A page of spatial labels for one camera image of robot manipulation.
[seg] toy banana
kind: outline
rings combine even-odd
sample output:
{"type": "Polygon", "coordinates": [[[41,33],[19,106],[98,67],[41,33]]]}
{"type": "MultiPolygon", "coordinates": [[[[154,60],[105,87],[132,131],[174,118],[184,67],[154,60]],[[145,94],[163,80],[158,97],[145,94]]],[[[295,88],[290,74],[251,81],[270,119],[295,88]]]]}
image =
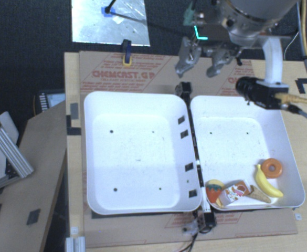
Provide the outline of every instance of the toy banana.
{"type": "Polygon", "coordinates": [[[256,182],[260,189],[268,194],[270,197],[280,198],[283,197],[284,194],[274,186],[272,186],[264,175],[263,171],[260,168],[260,164],[257,164],[257,173],[256,173],[256,182]]]}

